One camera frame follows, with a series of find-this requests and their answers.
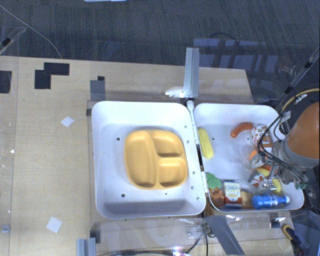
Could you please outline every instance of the white diamond sticker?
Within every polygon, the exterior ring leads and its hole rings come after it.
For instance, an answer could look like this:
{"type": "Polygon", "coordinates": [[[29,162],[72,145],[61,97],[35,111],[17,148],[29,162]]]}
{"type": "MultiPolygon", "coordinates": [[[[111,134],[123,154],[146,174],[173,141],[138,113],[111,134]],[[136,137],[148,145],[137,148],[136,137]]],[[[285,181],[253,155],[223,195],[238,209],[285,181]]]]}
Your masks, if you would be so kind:
{"type": "Polygon", "coordinates": [[[61,121],[65,127],[69,127],[75,120],[73,120],[70,116],[67,116],[65,119],[61,121]]]}
{"type": "Polygon", "coordinates": [[[58,220],[55,217],[51,217],[48,224],[46,225],[46,228],[54,233],[58,233],[61,224],[62,224],[61,220],[58,220]]]}

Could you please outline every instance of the wooden table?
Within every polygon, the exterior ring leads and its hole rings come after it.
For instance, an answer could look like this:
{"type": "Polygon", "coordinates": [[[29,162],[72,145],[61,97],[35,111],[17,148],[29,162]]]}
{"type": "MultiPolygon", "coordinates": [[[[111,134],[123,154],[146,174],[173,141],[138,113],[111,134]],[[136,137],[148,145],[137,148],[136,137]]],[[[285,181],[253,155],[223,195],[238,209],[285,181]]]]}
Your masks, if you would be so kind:
{"type": "MultiPolygon", "coordinates": [[[[0,197],[0,209],[11,200],[11,210],[6,213],[11,216],[11,231],[10,236],[0,234],[0,254],[74,256],[77,239],[87,239],[91,229],[86,116],[90,81],[103,76],[107,94],[163,96],[167,89],[183,86],[184,67],[0,56],[0,70],[12,71],[17,93],[16,111],[6,108],[7,94],[0,95],[4,113],[16,113],[12,199],[0,197]],[[44,62],[70,64],[69,75],[52,75],[51,89],[35,89],[35,70],[43,70],[44,62]],[[69,127],[61,124],[66,117],[74,120],[69,127]],[[57,233],[46,228],[51,217],[62,222],[57,233]]],[[[216,101],[232,101],[236,95],[243,102],[252,102],[243,70],[200,68],[199,94],[213,96],[216,101]]],[[[288,212],[281,215],[284,222],[292,224],[288,212]]],[[[246,255],[257,255],[257,250],[259,255],[292,255],[291,244],[279,228],[257,226],[251,223],[254,216],[244,218],[246,221],[231,227],[246,255]]],[[[268,221],[268,215],[261,220],[268,221]]],[[[164,234],[166,229],[156,231],[164,234]]],[[[130,229],[128,235],[134,233],[144,244],[155,246],[143,229],[130,229]]],[[[209,255],[224,254],[216,238],[209,243],[209,255]]],[[[205,246],[199,245],[192,254],[203,255],[205,251],[205,246]]]]}

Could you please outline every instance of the blue bottle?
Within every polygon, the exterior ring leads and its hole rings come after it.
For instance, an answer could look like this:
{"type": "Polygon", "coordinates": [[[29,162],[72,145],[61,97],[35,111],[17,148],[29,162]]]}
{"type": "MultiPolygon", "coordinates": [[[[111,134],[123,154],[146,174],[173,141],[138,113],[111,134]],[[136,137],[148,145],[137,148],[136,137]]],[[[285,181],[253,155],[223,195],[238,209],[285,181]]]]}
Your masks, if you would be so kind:
{"type": "Polygon", "coordinates": [[[272,208],[278,204],[288,204],[289,202],[290,198],[288,196],[277,196],[275,194],[254,195],[251,201],[255,209],[272,208]]]}

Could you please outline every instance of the toy sausage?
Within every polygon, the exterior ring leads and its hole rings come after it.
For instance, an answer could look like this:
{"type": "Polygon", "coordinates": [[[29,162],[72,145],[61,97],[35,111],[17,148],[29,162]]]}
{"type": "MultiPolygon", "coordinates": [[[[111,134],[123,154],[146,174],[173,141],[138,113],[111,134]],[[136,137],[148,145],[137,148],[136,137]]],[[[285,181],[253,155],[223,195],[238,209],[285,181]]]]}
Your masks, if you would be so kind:
{"type": "Polygon", "coordinates": [[[253,125],[251,122],[243,122],[240,123],[236,128],[233,129],[233,131],[230,133],[230,136],[232,138],[236,138],[239,133],[245,130],[251,130],[253,128],[253,125]]]}

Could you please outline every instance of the wooden surface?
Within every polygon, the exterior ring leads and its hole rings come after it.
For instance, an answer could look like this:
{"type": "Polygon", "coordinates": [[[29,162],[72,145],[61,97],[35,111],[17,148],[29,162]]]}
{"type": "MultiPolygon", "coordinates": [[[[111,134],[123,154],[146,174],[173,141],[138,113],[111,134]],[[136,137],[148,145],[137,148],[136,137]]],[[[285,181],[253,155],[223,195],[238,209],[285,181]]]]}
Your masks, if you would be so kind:
{"type": "MultiPolygon", "coordinates": [[[[104,76],[107,93],[148,92],[162,95],[171,87],[182,87],[184,68],[39,58],[1,57],[0,60],[1,64],[15,63],[14,66],[7,67],[18,76],[10,256],[74,256],[77,239],[87,239],[91,229],[86,117],[90,80],[104,76]],[[53,75],[50,90],[34,89],[35,70],[43,70],[44,62],[69,63],[70,74],[53,75]],[[69,127],[61,124],[66,117],[74,120],[69,127]],[[46,228],[51,217],[62,222],[57,233],[46,228]]],[[[200,70],[199,80],[208,94],[216,92],[223,97],[231,97],[232,93],[238,92],[244,98],[249,97],[250,88],[245,72],[237,71],[236,77],[240,79],[238,81],[234,75],[235,72],[206,68],[200,70]],[[220,88],[216,91],[213,89],[213,73],[219,76],[220,88]],[[236,83],[237,92],[230,91],[229,87],[235,87],[236,83]]],[[[106,223],[109,223],[108,232],[112,231],[112,225],[117,228],[124,225],[124,222],[106,223]]],[[[151,220],[151,223],[154,228],[133,226],[128,234],[133,237],[138,234],[143,240],[142,245],[156,247],[157,241],[152,241],[148,232],[154,230],[159,239],[170,234],[170,229],[162,227],[157,220],[151,220]]],[[[257,248],[259,252],[259,248],[264,249],[261,255],[274,255],[275,252],[292,254],[290,242],[279,228],[257,228],[257,224],[250,225],[250,221],[246,223],[249,226],[244,231],[233,225],[235,236],[246,255],[257,255],[257,248]]],[[[125,228],[119,230],[122,234],[125,231],[125,228]]],[[[166,239],[172,242],[176,237],[169,235],[166,239]]],[[[223,255],[217,239],[210,242],[212,245],[209,255],[223,255]]],[[[0,236],[0,245],[1,243],[5,245],[8,241],[0,236]]],[[[122,246],[128,246],[128,243],[119,243],[118,249],[122,249],[122,246]]],[[[205,246],[197,246],[194,255],[203,254],[205,250],[205,246]]]]}

